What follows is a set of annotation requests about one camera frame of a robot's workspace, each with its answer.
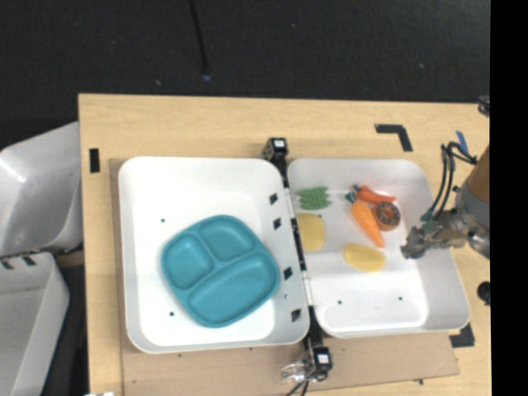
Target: carrot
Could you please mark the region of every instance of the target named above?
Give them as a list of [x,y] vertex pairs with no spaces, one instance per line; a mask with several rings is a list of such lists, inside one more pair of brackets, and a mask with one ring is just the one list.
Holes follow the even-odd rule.
[[370,236],[370,238],[376,242],[379,247],[384,247],[385,242],[381,236],[380,227],[376,223],[374,214],[369,205],[362,200],[357,200],[352,203],[351,208],[352,215],[356,219],[357,223],[363,230]]
[[377,204],[379,202],[394,202],[396,201],[395,196],[382,195],[372,191],[368,186],[354,185],[354,189],[357,191],[357,197],[365,202]]

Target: tray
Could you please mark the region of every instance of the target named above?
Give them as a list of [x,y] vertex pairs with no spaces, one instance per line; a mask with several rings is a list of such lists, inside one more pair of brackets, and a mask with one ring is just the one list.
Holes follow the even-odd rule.
[[162,253],[163,273],[187,312],[220,328],[246,317],[278,290],[275,259],[233,216],[217,215],[179,233]]
[[[132,158],[118,175],[125,323],[141,351],[165,353],[299,342],[309,328],[289,198],[269,162],[242,158]],[[163,249],[202,220],[242,221],[273,256],[277,292],[226,327],[198,323],[165,280]]]
[[[405,259],[400,246],[433,202],[423,170],[401,159],[300,158],[288,168],[295,213],[321,215],[326,240],[316,252],[305,252],[309,286],[320,326],[334,337],[349,338],[456,330],[469,321],[469,305],[449,249],[435,249],[418,260]],[[351,216],[346,200],[354,184],[396,196],[402,220],[383,232],[383,270],[351,267],[347,243],[377,248]],[[331,204],[304,210],[299,191],[328,188]]]

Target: table surface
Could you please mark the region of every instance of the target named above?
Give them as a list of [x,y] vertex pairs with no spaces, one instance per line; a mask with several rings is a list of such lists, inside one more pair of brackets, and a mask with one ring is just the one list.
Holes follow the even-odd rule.
[[[480,155],[489,144],[489,119],[479,114],[476,104],[82,94],[78,108],[93,393],[120,394],[122,388],[108,160],[141,155],[254,158],[268,138],[280,136],[287,138],[292,159],[406,158],[423,169],[435,195],[441,181],[441,144],[456,140],[457,130],[464,133],[472,154]],[[396,134],[378,134],[379,124],[402,125],[412,151],[403,151]],[[100,175],[91,174],[91,149],[99,149]],[[466,163],[457,163],[455,183],[461,185],[470,170]],[[489,281],[489,261],[467,246],[452,253],[476,339],[474,346],[455,349],[460,374],[423,385],[402,382],[316,394],[491,394],[490,307],[476,293],[480,283]]]

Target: toy vegetable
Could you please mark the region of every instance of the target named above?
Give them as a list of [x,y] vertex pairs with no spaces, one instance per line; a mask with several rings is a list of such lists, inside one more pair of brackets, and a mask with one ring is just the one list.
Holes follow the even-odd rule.
[[384,247],[385,242],[381,237],[380,227],[369,205],[358,200],[353,192],[346,194],[346,198],[352,203],[351,212],[357,223],[379,247]]
[[387,195],[381,195],[377,192],[372,191],[368,186],[358,186],[354,185],[354,189],[356,190],[357,197],[360,200],[363,200],[365,202],[370,202],[372,204],[378,204],[379,202],[394,202],[396,201],[395,196],[387,196]]

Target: blue divided plate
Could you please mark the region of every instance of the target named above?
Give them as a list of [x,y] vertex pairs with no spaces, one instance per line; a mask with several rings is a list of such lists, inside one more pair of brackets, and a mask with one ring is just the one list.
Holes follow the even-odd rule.
[[162,269],[187,312],[200,324],[235,323],[272,297],[281,281],[275,259],[255,233],[228,215],[202,220],[165,246]]

